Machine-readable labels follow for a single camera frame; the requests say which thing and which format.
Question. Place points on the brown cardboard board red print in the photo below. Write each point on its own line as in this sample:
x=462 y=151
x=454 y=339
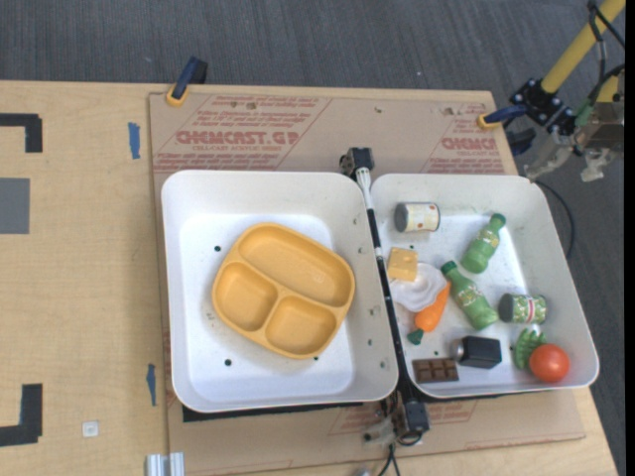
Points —
x=307 y=117

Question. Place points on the orange carrot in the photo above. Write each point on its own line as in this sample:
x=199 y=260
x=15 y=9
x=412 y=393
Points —
x=431 y=315

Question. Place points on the yellow cheese wedge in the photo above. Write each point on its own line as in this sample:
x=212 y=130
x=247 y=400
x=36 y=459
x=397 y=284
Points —
x=402 y=265

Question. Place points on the green can with red stripe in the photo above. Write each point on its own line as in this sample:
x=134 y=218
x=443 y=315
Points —
x=526 y=309

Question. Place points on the white can with orange dots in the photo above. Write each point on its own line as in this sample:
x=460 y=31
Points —
x=421 y=217

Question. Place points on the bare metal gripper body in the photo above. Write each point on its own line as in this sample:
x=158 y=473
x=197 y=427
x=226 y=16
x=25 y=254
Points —
x=602 y=127

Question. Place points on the brown chocolate bar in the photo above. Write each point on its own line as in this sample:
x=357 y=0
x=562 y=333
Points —
x=435 y=370

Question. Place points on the thin black and white rod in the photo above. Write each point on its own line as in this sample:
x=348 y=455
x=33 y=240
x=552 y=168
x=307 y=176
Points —
x=378 y=246

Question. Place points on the orange tomato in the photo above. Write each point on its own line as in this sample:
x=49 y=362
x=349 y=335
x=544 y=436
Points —
x=549 y=363

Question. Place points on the green bottle with yellow label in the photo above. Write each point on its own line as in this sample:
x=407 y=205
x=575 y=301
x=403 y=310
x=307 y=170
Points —
x=480 y=248

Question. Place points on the green lettuce leaf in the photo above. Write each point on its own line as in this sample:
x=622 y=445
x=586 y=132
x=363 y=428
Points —
x=523 y=347

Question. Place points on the orange divided plate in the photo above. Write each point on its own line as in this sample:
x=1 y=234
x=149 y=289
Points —
x=283 y=290

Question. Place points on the green bottle with white label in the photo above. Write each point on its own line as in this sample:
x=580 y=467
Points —
x=471 y=298

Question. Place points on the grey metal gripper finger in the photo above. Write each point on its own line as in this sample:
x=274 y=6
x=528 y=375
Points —
x=597 y=165
x=546 y=159

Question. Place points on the white plastic tray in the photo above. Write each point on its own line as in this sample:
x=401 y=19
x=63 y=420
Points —
x=198 y=315
x=546 y=246

